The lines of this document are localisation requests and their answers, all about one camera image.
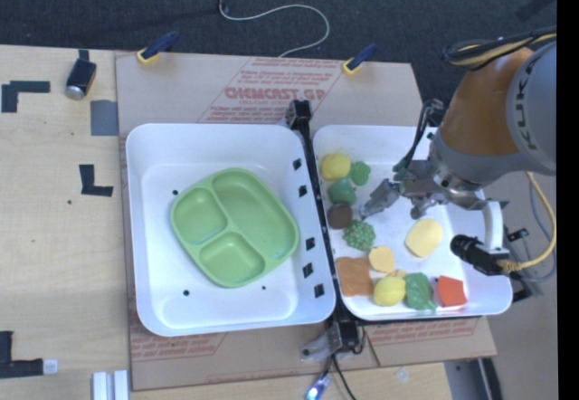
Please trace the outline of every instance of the green divided plate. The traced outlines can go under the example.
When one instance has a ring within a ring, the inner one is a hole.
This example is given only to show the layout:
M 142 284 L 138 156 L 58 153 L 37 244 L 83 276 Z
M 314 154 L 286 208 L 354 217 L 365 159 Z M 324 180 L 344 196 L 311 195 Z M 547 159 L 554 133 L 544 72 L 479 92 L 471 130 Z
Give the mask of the green divided plate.
M 230 288 L 270 272 L 299 242 L 285 206 L 242 168 L 227 168 L 187 188 L 171 206 L 171 226 L 205 275 Z

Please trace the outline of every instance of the yellow toy fruit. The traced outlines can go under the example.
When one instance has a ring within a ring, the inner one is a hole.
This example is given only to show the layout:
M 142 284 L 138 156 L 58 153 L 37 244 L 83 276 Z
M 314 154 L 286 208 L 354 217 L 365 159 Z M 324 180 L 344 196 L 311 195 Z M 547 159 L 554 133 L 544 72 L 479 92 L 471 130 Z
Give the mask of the yellow toy fruit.
M 370 249 L 368 260 L 376 271 L 389 273 L 394 271 L 394 253 L 390 247 L 380 245 Z
M 327 181 L 344 178 L 350 173 L 351 165 L 350 157 L 345 154 L 340 154 L 339 152 L 328 154 L 322 158 L 320 167 L 322 178 Z
M 442 226 L 431 218 L 418 220 L 408 232 L 406 247 L 418 257 L 428 257 L 442 239 Z
M 395 278 L 403 278 L 407 274 L 408 274 L 408 271 L 397 269 L 397 270 L 394 270 L 394 271 L 388 273 L 388 276 L 393 276 Z
M 392 307 L 406 295 L 406 281 L 394 276 L 382 278 L 374 286 L 374 302 L 382 307 Z

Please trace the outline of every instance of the plastic food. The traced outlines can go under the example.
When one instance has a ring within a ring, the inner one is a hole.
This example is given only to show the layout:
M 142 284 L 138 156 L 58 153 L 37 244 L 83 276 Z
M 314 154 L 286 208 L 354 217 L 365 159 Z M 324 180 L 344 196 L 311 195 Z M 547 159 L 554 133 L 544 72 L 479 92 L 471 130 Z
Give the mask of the plastic food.
M 464 285 L 461 280 L 455 280 L 449 276 L 441 276 L 436 283 L 438 296 L 441 298 L 443 307 L 463 305 L 467 302 L 464 294 Z
M 408 274 L 408 271 L 398 269 L 398 270 L 392 271 L 391 273 L 388 273 L 388 276 L 394 276 L 395 278 L 403 278 L 407 274 Z
M 368 254 L 368 260 L 376 271 L 384 273 L 394 271 L 394 253 L 390 247 L 385 245 L 373 247 Z
M 374 284 L 370 278 L 370 263 L 365 258 L 338 257 L 337 276 L 345 297 L 372 295 Z
M 340 178 L 327 190 L 332 204 L 351 205 L 356 201 L 356 192 L 349 178 Z
M 392 307 L 406 295 L 406 281 L 403 278 L 386 276 L 374 287 L 374 302 L 383 307 Z
M 347 176 L 350 171 L 350 157 L 345 154 L 328 154 L 322 158 L 320 172 L 322 178 L 327 181 L 334 181 Z
M 334 229 L 343 230 L 350 223 L 354 212 L 348 204 L 335 204 L 327 210 L 327 223 Z
M 371 168 L 364 162 L 354 162 L 350 167 L 348 176 L 358 186 L 363 186 L 370 179 Z
M 422 218 L 414 223 L 406 235 L 406 247 L 418 257 L 428 257 L 442 239 L 442 227 L 431 218 Z
M 352 220 L 352 223 L 344 231 L 344 239 L 350 247 L 359 251 L 367 251 L 376 238 L 374 227 L 360 220 Z
M 424 273 L 409 273 L 403 279 L 406 281 L 406 303 L 410 308 L 436 310 L 432 287 Z

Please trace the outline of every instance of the cardboard sheet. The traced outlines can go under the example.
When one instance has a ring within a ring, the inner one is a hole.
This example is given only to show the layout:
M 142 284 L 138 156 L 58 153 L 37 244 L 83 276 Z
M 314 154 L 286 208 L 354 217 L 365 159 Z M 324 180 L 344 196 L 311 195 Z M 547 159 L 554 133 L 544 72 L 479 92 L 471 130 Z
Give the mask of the cardboard sheet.
M 149 65 L 133 52 L 116 58 L 119 139 L 129 295 L 133 390 L 315 374 L 300 346 L 323 323 L 162 338 L 148 332 L 135 304 L 125 140 L 138 125 L 278 123 L 292 100 L 309 100 L 313 133 L 329 124 L 414 125 L 421 102 L 412 67 L 366 62 L 353 76 L 340 61 L 162 53 Z M 344 369 L 391 367 L 496 354 L 484 318 L 368 326 L 369 343 Z

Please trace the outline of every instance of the yellow cable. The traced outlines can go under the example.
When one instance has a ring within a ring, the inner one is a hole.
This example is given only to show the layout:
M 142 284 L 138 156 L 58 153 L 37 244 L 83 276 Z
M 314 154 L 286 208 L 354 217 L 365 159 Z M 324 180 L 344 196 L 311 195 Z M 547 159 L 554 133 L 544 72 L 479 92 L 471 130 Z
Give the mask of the yellow cable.
M 541 202 L 543 203 L 543 206 L 545 207 L 546 212 L 549 215 L 552 227 L 551 242 L 549 243 L 547 248 L 543 251 L 543 253 L 541 253 L 538 257 L 536 257 L 533 260 L 529 260 L 527 262 L 512 262 L 511 260 L 498 260 L 497 265 L 502 267 L 503 270 L 506 272 L 520 271 L 523 270 L 524 268 L 528 268 L 529 266 L 537 265 L 538 263 L 542 262 L 553 251 L 553 249 L 555 248 L 555 244 L 557 242 L 557 221 L 555 218 L 555 214 L 553 213 L 553 209 L 551 208 L 551 205 L 549 204 L 549 201 L 547 200 L 546 196 L 543 194 L 541 187 L 533 177 L 533 174 L 531 172 L 525 172 L 525 175 L 527 175 L 527 178 L 531 182 L 533 189 L 535 189 L 535 192 L 538 194 L 539 198 L 541 199 Z
M 492 60 L 494 57 L 498 57 L 501 54 L 504 54 L 506 52 L 509 52 L 513 49 L 517 49 L 525 44 L 533 44 L 533 43 L 537 43 L 540 41 L 544 41 L 547 40 L 549 38 L 553 38 L 556 36 L 556 33 L 550 33 L 550 34 L 545 34 L 543 36 L 539 36 L 536 39 L 534 39 L 533 41 L 529 42 L 528 39 L 525 40 L 521 40 L 519 42 L 515 42 L 515 43 L 507 43 L 507 44 L 503 44 L 502 46 L 497 46 L 494 49 L 491 49 L 489 51 L 486 52 L 482 52 L 480 55 L 478 56 L 474 56 L 474 57 L 467 57 L 465 59 L 457 59 L 455 61 L 449 61 L 449 63 L 451 65 L 459 65 L 459 66 L 464 66 L 464 65 L 476 65 L 479 63 L 484 63 L 486 61 L 490 61 Z M 464 51 L 464 50 L 468 50 L 474 47 L 480 46 L 480 43 L 473 43 L 473 44 L 469 44 L 467 46 L 464 46 L 462 48 L 459 49 L 459 51 Z

